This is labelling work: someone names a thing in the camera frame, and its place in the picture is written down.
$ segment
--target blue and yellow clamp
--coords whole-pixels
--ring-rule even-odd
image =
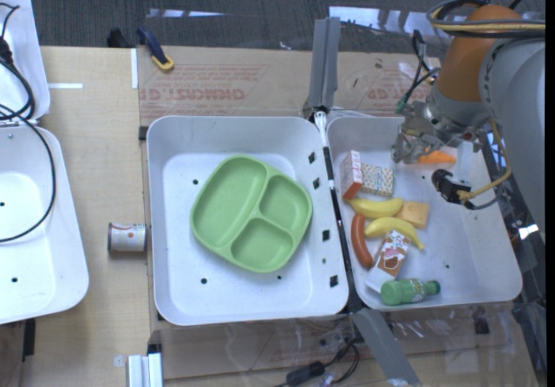
[[[156,37],[150,30],[144,26],[139,26],[139,28],[137,28],[137,35],[139,36],[140,42],[145,43],[150,49],[150,53],[152,54],[150,58],[153,59],[154,64],[158,66],[158,68],[163,71],[169,71],[173,68],[173,60],[169,55],[164,53],[158,40],[156,40]]]

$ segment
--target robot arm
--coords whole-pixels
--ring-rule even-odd
[[[402,110],[405,120],[392,158],[416,163],[422,155],[463,142],[471,143],[476,153],[488,125],[499,128],[519,190],[544,232],[545,22],[522,20],[487,0],[441,3],[428,18],[442,21],[461,5],[477,9],[464,23],[438,25],[455,37],[427,100]],[[468,194],[469,188],[460,189]],[[454,194],[446,199],[467,202],[456,195],[462,193]]]

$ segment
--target carrot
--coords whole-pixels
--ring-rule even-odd
[[[442,151],[434,151],[428,155],[422,155],[417,163],[455,163],[457,160],[450,154]]]
[[[364,268],[370,268],[374,264],[372,255],[366,246],[366,238],[364,236],[364,222],[366,218],[363,214],[356,213],[350,224],[350,241],[355,250],[355,256]]]

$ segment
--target green plate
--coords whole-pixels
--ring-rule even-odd
[[[224,259],[253,272],[284,266],[310,223],[312,201],[289,176],[248,155],[213,171],[194,201],[195,238]]]

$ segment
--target small box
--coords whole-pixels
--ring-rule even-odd
[[[339,166],[341,179],[340,188],[342,197],[351,200],[362,188],[361,155],[358,151],[351,150],[347,153]]]
[[[393,169],[362,164],[362,188],[366,193],[391,197],[393,195]]]
[[[423,230],[428,222],[429,211],[430,205],[425,202],[405,200],[402,204],[401,211],[399,211],[395,217],[406,220],[416,228]]]
[[[409,238],[396,230],[391,230],[383,238],[380,251],[374,257],[374,266],[370,268],[364,284],[372,290],[380,292],[385,282],[395,280],[407,256],[410,243]]]

